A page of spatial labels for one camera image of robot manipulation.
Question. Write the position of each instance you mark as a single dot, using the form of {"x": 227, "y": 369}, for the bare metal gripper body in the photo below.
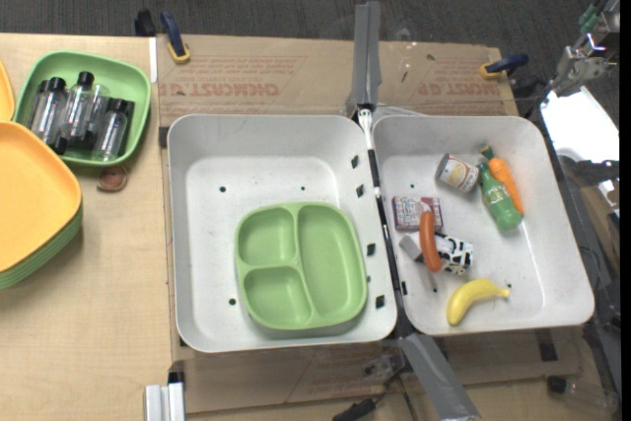
{"x": 589, "y": 59}

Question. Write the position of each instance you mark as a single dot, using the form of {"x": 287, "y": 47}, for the orange carrot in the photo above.
{"x": 506, "y": 177}

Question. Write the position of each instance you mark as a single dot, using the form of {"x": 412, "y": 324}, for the green bottle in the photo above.
{"x": 499, "y": 204}

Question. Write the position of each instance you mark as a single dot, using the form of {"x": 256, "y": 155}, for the small white can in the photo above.
{"x": 457, "y": 173}

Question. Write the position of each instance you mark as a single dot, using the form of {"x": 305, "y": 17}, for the white plastic tray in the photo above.
{"x": 207, "y": 231}
{"x": 542, "y": 261}

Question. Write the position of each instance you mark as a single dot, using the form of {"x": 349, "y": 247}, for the black and white carton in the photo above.
{"x": 458, "y": 256}

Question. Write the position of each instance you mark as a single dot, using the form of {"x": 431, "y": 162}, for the colourful printed packet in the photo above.
{"x": 406, "y": 212}

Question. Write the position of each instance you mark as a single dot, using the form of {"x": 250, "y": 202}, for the thin black and white rod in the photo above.
{"x": 375, "y": 172}

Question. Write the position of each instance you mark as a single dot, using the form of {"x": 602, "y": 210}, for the orange sausage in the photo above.
{"x": 430, "y": 241}

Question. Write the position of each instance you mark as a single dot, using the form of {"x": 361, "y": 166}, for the grey block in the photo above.
{"x": 411, "y": 247}

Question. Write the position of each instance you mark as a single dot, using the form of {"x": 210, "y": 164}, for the yellow banana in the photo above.
{"x": 468, "y": 298}

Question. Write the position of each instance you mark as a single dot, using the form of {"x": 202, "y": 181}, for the brown cardboard board red print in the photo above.
{"x": 305, "y": 79}

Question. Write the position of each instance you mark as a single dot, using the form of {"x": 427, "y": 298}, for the green divided plate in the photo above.
{"x": 325, "y": 256}

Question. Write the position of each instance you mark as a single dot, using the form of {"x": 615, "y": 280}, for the clear plastic bottle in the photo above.
{"x": 100, "y": 101}
{"x": 35, "y": 106}
{"x": 49, "y": 111}
{"x": 111, "y": 133}
{"x": 79, "y": 106}
{"x": 586, "y": 393}

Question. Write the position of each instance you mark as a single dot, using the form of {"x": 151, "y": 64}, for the brown doughnut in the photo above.
{"x": 112, "y": 178}

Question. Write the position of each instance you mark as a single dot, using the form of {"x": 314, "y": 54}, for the yellow plate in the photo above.
{"x": 29, "y": 197}
{"x": 5, "y": 93}

